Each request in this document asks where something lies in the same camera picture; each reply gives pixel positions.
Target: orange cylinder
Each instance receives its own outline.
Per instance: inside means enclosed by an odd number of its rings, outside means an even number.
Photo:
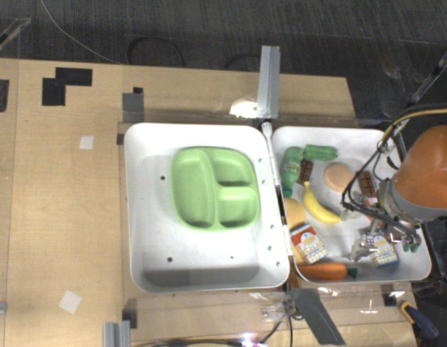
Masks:
[[[394,177],[395,189],[407,201],[447,209],[447,125],[422,133]]]

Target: green bottle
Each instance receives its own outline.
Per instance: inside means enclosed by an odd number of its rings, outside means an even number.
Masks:
[[[300,176],[300,164],[303,151],[299,147],[290,147],[286,150],[281,163],[282,195],[286,198],[292,195],[292,185]]]

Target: yellow banana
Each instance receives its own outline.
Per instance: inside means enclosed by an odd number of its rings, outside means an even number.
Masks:
[[[327,210],[316,199],[313,192],[310,189],[310,182],[305,181],[305,191],[303,192],[303,205],[307,211],[316,219],[322,223],[339,223],[342,219],[335,213]]]

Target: brown chocolate bar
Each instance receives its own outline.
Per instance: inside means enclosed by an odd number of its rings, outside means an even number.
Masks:
[[[376,190],[374,189],[374,183],[370,177],[368,171],[363,171],[358,176],[358,184],[360,185],[361,192],[369,198],[376,198]]]
[[[305,181],[310,181],[311,170],[313,170],[313,162],[311,160],[302,159],[300,164],[300,176],[297,183],[303,185]]]

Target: white wire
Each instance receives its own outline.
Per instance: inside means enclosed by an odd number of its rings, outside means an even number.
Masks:
[[[119,61],[114,61],[112,59],[107,58],[104,55],[101,55],[99,53],[97,53],[96,51],[94,51],[93,49],[89,48],[88,46],[86,46],[85,44],[81,43],[79,40],[77,40],[75,37],[71,36],[70,34],[68,34],[65,30],[63,30],[61,28],[61,26],[57,23],[57,21],[55,21],[55,19],[53,18],[53,15],[51,15],[50,11],[48,10],[45,2],[43,0],[40,0],[42,7],[44,8],[45,12],[47,13],[47,15],[50,17],[51,22],[53,22],[53,24],[56,26],[56,28],[58,28],[65,36],[67,36],[68,38],[70,38],[71,40],[73,40],[75,43],[77,43],[78,45],[80,45],[81,47],[85,48],[86,50],[88,50],[90,53],[93,53],[96,56],[99,56],[100,58],[109,61],[110,63],[115,63],[115,64],[123,64]]]

